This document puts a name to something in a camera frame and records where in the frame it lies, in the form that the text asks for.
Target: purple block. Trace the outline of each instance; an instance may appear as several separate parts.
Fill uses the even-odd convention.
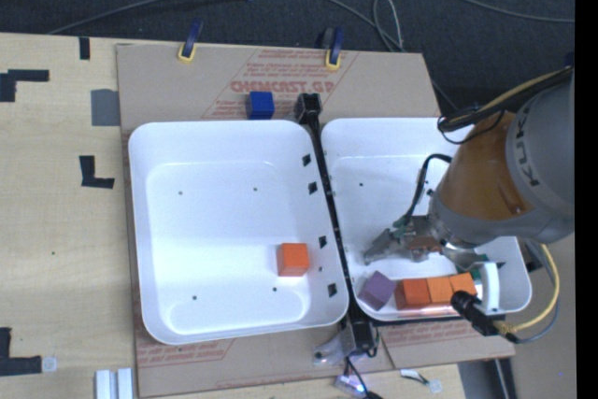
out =
[[[374,310],[379,311],[391,299],[395,287],[394,281],[376,271],[365,282],[357,297]]]

